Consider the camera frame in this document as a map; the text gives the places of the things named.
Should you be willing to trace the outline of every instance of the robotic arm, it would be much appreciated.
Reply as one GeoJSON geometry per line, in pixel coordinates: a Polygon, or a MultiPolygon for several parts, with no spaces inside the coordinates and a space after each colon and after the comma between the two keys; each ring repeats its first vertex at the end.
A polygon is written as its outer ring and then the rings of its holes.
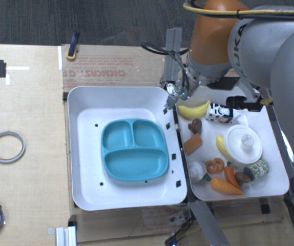
{"type": "Polygon", "coordinates": [[[188,99],[199,86],[217,81],[233,68],[245,96],[226,106],[260,111],[260,94],[251,84],[271,90],[275,113],[294,153],[294,7],[261,6],[249,10],[237,0],[206,0],[202,7],[186,0],[198,13],[183,76],[169,92],[165,107],[188,99]]]}

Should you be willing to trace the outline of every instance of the pretzel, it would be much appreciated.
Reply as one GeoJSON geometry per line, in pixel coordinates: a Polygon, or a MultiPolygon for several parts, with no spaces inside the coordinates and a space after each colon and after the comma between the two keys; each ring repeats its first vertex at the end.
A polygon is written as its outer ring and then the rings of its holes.
{"type": "Polygon", "coordinates": [[[224,162],[221,158],[214,158],[205,162],[207,172],[215,174],[223,171],[224,162]]]}

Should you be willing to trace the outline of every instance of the white tray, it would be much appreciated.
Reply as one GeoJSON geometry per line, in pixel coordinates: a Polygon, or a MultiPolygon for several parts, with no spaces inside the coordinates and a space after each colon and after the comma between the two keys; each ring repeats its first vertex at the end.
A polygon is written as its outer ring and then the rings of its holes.
{"type": "MultiPolygon", "coordinates": [[[[208,99],[214,103],[224,105],[227,97],[236,95],[244,96],[243,92],[237,87],[232,91],[212,90],[207,87],[200,87],[192,98],[186,101],[180,100],[177,102],[177,105],[196,107],[205,103],[208,99]]],[[[261,112],[248,112],[245,109],[237,110],[235,113],[241,114],[241,116],[238,118],[237,122],[233,124],[209,121],[203,116],[201,117],[201,138],[203,144],[190,155],[186,154],[188,169],[190,169],[190,165],[193,161],[206,162],[215,157],[222,158],[226,165],[227,159],[216,147],[216,135],[221,134],[224,136],[224,133],[229,127],[236,124],[242,124],[250,127],[260,137],[263,146],[261,159],[267,163],[269,173],[255,181],[245,183],[242,186],[244,195],[224,194],[215,191],[207,181],[195,181],[191,179],[194,194],[196,197],[204,201],[279,196],[285,194],[289,189],[289,179],[272,131],[266,108],[263,107],[261,112]]],[[[185,142],[193,135],[188,129],[188,124],[191,123],[191,120],[187,120],[180,115],[178,115],[178,117],[182,142],[185,142]]],[[[237,170],[242,171],[242,165],[235,164],[235,166],[237,170]]],[[[223,172],[219,174],[210,174],[210,176],[220,176],[225,178],[223,172]]]]}
{"type": "Polygon", "coordinates": [[[77,87],[69,93],[72,194],[81,209],[171,205],[186,198],[173,113],[163,112],[166,99],[167,93],[158,87],[77,87]],[[101,159],[102,130],[109,122],[129,118],[148,119],[162,129],[169,168],[161,177],[129,182],[107,174],[101,159]]]}

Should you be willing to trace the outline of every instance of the wooden block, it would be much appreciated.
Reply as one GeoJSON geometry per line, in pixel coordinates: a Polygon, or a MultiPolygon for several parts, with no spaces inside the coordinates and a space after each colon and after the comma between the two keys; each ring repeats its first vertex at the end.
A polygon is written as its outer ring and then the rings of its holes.
{"type": "Polygon", "coordinates": [[[200,145],[202,145],[202,143],[203,143],[202,139],[200,138],[199,134],[196,133],[183,144],[183,148],[185,152],[189,155],[195,149],[197,149],[200,145]]]}

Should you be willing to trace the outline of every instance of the dark background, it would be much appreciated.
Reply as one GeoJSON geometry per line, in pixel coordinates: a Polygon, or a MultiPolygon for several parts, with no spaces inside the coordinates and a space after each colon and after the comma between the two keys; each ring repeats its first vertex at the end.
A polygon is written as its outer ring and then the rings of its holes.
{"type": "MultiPolygon", "coordinates": [[[[294,0],[239,0],[249,8],[294,6],[294,0]]],[[[0,44],[69,44],[73,31],[79,44],[139,46],[148,41],[165,46],[166,30],[183,28],[188,47],[196,14],[184,0],[0,0],[0,44]]]]}

